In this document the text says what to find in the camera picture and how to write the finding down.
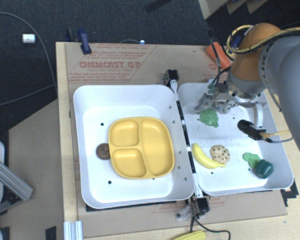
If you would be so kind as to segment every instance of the yellow banana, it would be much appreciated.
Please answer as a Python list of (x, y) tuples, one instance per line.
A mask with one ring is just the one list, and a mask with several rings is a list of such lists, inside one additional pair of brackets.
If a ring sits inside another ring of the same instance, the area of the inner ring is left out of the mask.
[(219, 162), (211, 159), (210, 157), (208, 157), (197, 143), (194, 143), (192, 145), (192, 153), (193, 153), (193, 156), (195, 157), (195, 159), (201, 165), (203, 165), (204, 167), (206, 167), (208, 169), (215, 169), (218, 167), (226, 166), (225, 164), (219, 163)]

